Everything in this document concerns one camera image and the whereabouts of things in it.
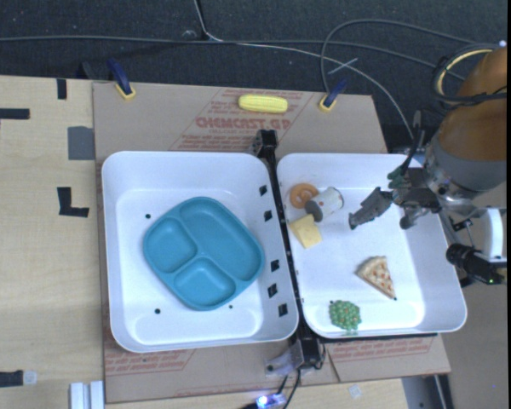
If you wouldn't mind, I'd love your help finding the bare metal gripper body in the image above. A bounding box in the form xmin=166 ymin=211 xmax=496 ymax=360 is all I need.
xmin=390 ymin=167 xmax=468 ymax=220

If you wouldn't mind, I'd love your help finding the small white can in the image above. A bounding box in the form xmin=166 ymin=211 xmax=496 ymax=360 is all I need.
xmin=304 ymin=186 xmax=346 ymax=222

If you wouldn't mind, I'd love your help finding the white plastic tray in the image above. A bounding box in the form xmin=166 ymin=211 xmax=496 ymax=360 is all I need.
xmin=276 ymin=152 xmax=468 ymax=340
xmin=100 ymin=150 xmax=301 ymax=354

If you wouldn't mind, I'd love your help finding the pizza slice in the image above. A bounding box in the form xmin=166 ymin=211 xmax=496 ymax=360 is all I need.
xmin=355 ymin=255 xmax=398 ymax=302

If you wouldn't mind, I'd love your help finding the yellow cheese wedge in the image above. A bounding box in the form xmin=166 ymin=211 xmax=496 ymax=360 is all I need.
xmin=287 ymin=213 xmax=324 ymax=250

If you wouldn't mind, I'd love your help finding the orange doughnut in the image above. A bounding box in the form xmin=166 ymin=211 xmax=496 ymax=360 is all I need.
xmin=289 ymin=182 xmax=320 ymax=210

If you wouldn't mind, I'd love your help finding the thin black rod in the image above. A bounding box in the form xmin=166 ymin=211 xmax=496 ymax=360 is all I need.
xmin=263 ymin=154 xmax=314 ymax=377

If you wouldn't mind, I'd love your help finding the green peas cluster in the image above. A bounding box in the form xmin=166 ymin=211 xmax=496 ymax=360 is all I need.
xmin=328 ymin=299 xmax=363 ymax=333

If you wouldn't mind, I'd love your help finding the yellow corn cob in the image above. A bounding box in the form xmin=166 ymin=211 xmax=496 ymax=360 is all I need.
xmin=238 ymin=94 xmax=290 ymax=114

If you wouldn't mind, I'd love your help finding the blue divided plate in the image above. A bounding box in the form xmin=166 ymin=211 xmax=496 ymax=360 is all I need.
xmin=142 ymin=196 xmax=267 ymax=313

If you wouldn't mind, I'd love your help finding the brown cardboard board red print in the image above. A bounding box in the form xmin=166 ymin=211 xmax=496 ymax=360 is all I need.
xmin=91 ymin=81 xmax=452 ymax=405

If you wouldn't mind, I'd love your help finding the black cylinder on white bracket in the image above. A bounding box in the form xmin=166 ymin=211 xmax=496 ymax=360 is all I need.
xmin=445 ymin=206 xmax=508 ymax=287

